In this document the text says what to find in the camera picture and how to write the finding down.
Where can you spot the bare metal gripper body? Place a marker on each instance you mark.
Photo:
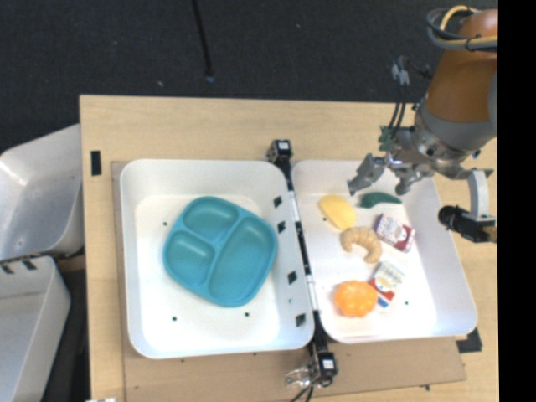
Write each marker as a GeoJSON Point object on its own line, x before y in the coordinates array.
{"type": "Point", "coordinates": [423, 153]}

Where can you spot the white plastic tray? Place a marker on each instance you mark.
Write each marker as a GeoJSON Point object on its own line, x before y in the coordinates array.
{"type": "Point", "coordinates": [427, 291]}
{"type": "Point", "coordinates": [159, 333]}

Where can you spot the yellow white and red carton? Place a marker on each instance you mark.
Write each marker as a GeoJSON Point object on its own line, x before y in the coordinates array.
{"type": "Point", "coordinates": [387, 283]}

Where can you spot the green toy chili pepper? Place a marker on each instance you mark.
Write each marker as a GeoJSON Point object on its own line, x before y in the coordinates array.
{"type": "Point", "coordinates": [377, 200]}

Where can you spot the blue divided plate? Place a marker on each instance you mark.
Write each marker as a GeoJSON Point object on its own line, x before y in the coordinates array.
{"type": "Point", "coordinates": [218, 249]}

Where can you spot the thin black and white rod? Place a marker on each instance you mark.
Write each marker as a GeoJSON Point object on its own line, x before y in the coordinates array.
{"type": "Point", "coordinates": [302, 241]}

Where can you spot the orange toy tangerine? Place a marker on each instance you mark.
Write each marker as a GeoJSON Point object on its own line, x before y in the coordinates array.
{"type": "Point", "coordinates": [356, 299]}

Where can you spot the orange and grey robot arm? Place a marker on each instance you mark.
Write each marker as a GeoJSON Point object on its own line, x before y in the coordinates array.
{"type": "Point", "coordinates": [460, 86]}

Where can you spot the black cylinder on white bracket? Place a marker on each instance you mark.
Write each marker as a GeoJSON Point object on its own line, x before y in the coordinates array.
{"type": "Point", "coordinates": [465, 220]}

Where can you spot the pink and white carton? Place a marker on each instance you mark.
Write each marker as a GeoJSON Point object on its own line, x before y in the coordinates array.
{"type": "Point", "coordinates": [394, 232]}

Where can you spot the beige toy croissant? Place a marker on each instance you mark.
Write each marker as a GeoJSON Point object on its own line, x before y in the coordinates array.
{"type": "Point", "coordinates": [363, 239]}

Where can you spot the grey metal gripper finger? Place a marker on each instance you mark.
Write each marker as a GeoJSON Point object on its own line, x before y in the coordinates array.
{"type": "Point", "coordinates": [406, 182]}
{"type": "Point", "coordinates": [368, 172]}

